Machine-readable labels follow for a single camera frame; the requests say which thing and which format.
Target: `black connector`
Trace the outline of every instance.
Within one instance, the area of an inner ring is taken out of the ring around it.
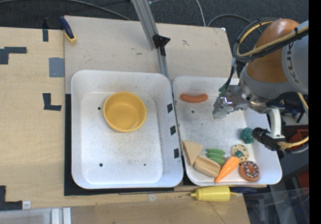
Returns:
[[[280,150],[280,146],[277,144],[277,142],[284,142],[284,138],[272,138],[268,136],[266,133],[269,133],[268,130],[264,130],[262,128],[255,128],[252,131],[252,136],[254,139],[259,141],[260,143],[264,144],[265,147],[270,149],[271,151]]]

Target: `bowl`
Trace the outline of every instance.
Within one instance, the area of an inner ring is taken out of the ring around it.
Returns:
[[[103,107],[108,125],[115,131],[127,133],[141,128],[147,117],[142,99],[131,92],[117,92],[110,95]]]

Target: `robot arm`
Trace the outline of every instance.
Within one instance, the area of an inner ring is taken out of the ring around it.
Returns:
[[[269,26],[258,39],[254,50],[246,54],[249,56],[241,56],[235,52],[248,30],[245,29],[238,37],[233,55],[238,60],[246,61],[246,65],[240,74],[238,85],[230,85],[229,78],[220,88],[213,117],[221,119],[226,114],[246,110],[248,107],[258,113],[268,114],[271,132],[258,128],[253,135],[269,149],[277,150],[278,147],[272,145],[276,145],[276,141],[282,141],[284,136],[281,134],[279,108],[273,102],[286,92],[308,94],[308,21],[299,24],[289,19],[277,19],[266,23]],[[271,144],[266,136],[272,139]]]

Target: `gray tape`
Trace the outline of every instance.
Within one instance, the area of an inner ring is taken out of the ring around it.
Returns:
[[[65,60],[62,58],[49,58],[49,77],[65,76]]]

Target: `black bracket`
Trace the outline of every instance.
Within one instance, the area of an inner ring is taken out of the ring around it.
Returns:
[[[165,53],[165,45],[171,40],[170,38],[168,37],[162,37],[158,34],[155,34],[153,37],[152,37],[153,41],[154,41],[154,44],[156,46],[156,48],[160,48],[160,54],[162,56],[166,56],[166,53]]]
[[[6,186],[0,186],[0,210],[21,210],[22,201],[6,202]]]

